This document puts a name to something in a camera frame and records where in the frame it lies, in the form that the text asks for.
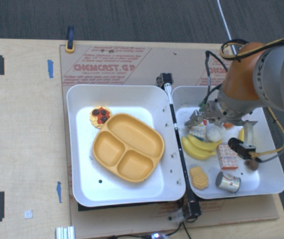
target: cardboard sheet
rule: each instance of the cardboard sheet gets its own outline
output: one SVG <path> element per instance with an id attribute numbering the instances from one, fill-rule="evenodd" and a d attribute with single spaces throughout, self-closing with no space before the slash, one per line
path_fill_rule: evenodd
<path id="1" fill-rule="evenodd" d="M 219 50 L 211 52 L 217 55 Z M 60 55 L 71 222 L 72 226 L 76 227 L 77 238 L 100 238 L 176 229 L 177 224 L 168 221 L 169 213 L 178 208 L 175 202 L 78 211 L 78 203 L 72 194 L 66 93 L 76 84 L 156 85 L 156 78 L 161 73 L 173 74 L 173 88 L 206 86 L 205 50 L 77 45 L 72 54 L 65 52 L 65 46 L 60 46 Z M 208 65 L 211 85 L 216 86 L 223 81 L 226 72 L 213 57 Z M 203 201 L 200 206 L 202 215 L 191 226 L 204 227 L 278 218 L 271 195 Z"/>

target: red and white box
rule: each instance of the red and white box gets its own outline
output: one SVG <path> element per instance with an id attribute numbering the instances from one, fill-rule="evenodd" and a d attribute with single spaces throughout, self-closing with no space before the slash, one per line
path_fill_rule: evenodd
<path id="1" fill-rule="evenodd" d="M 217 148 L 218 159 L 221 169 L 237 169 L 237 153 L 227 144 L 220 144 Z"/>

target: small dark object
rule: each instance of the small dark object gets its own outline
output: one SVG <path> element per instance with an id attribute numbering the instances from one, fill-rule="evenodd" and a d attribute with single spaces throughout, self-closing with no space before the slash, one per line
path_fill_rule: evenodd
<path id="1" fill-rule="evenodd" d="M 107 117 L 106 117 L 106 116 L 103 116 L 103 117 L 101 118 L 101 121 L 102 121 L 102 123 L 105 123 L 105 122 L 107 121 Z"/>
<path id="2" fill-rule="evenodd" d="M 68 40 L 68 49 L 73 48 L 73 39 L 74 39 L 74 26 L 68 26 L 67 31 L 67 40 Z"/>
<path id="3" fill-rule="evenodd" d="M 255 146 L 245 146 L 243 141 L 234 137 L 228 140 L 228 145 L 233 151 L 238 153 L 239 157 L 243 159 L 251 159 L 251 155 L 249 154 L 249 152 L 256 151 Z"/>
<path id="4" fill-rule="evenodd" d="M 247 165 L 252 171 L 256 171 L 259 167 L 259 163 L 255 159 L 246 160 L 245 165 Z"/>
<path id="5" fill-rule="evenodd" d="M 98 111 L 98 109 L 94 109 L 93 111 L 92 111 L 92 114 L 93 115 L 98 115 L 100 112 Z"/>
<path id="6" fill-rule="evenodd" d="M 166 83 L 173 84 L 173 76 L 171 73 L 161 73 L 159 77 L 156 78 L 156 85 L 164 89 Z"/>

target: yellow divided plate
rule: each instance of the yellow divided plate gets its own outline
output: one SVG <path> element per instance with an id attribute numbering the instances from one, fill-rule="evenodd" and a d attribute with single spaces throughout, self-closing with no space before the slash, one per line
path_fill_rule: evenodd
<path id="1" fill-rule="evenodd" d="M 141 182 L 153 172 L 164 153 L 161 135 L 124 113 L 110 117 L 96 135 L 92 150 L 106 169 L 130 182 Z"/>

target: metal can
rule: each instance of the metal can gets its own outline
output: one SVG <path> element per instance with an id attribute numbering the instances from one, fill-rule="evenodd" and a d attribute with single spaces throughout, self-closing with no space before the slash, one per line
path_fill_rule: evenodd
<path id="1" fill-rule="evenodd" d="M 216 186 L 221 189 L 236 193 L 239 190 L 241 179 L 239 177 L 219 172 L 216 178 Z"/>

